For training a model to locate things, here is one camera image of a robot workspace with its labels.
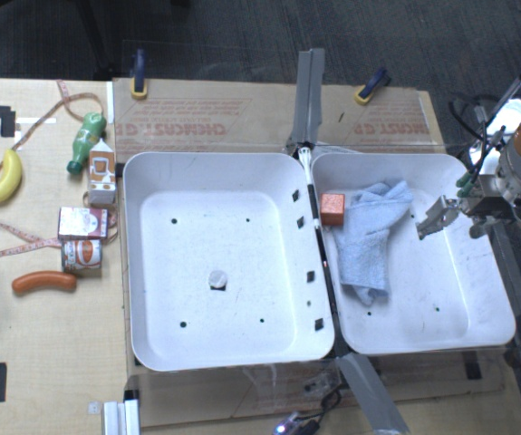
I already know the red and white box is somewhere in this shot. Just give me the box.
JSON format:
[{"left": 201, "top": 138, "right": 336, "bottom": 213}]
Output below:
[{"left": 57, "top": 206, "right": 109, "bottom": 242}]

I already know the light blue cloth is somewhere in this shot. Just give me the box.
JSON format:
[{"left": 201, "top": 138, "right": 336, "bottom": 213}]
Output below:
[{"left": 332, "top": 179, "right": 415, "bottom": 307}]

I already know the green bottle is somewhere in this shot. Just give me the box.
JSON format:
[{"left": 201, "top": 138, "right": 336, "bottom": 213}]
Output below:
[{"left": 65, "top": 111, "right": 108, "bottom": 176}]

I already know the pink measuring tape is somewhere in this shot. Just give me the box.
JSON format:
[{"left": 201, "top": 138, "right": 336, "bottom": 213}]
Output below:
[{"left": 0, "top": 79, "right": 119, "bottom": 265}]

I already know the orange and white carton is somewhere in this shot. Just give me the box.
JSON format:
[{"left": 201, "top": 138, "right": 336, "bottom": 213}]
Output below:
[{"left": 87, "top": 137, "right": 118, "bottom": 207}]

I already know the brown cardboard board red print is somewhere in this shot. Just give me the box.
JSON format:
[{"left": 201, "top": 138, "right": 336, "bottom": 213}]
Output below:
[{"left": 111, "top": 77, "right": 506, "bottom": 428}]

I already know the brown sausage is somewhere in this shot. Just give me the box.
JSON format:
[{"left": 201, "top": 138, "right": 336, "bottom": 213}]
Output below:
[{"left": 11, "top": 270, "right": 78, "bottom": 295}]

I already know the orange and white can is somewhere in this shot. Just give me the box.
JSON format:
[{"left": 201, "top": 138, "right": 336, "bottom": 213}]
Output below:
[{"left": 61, "top": 238, "right": 103, "bottom": 273}]

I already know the small white round disc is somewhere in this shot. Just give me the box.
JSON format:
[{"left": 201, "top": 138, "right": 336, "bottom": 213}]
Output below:
[{"left": 207, "top": 269, "right": 229, "bottom": 290}]

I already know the black office chair base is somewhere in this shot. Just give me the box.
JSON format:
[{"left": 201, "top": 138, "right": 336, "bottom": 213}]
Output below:
[{"left": 0, "top": 0, "right": 191, "bottom": 81}]

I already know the orange cube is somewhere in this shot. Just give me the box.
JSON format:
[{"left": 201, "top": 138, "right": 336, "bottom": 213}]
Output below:
[{"left": 319, "top": 192, "right": 347, "bottom": 227}]

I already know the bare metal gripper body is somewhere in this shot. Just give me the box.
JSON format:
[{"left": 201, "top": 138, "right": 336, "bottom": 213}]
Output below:
[{"left": 459, "top": 173, "right": 521, "bottom": 238}]

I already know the white plastic tray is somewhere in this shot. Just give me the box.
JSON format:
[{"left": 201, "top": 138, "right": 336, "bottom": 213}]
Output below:
[
  {"left": 309, "top": 151, "right": 517, "bottom": 356},
  {"left": 122, "top": 150, "right": 336, "bottom": 373}
]

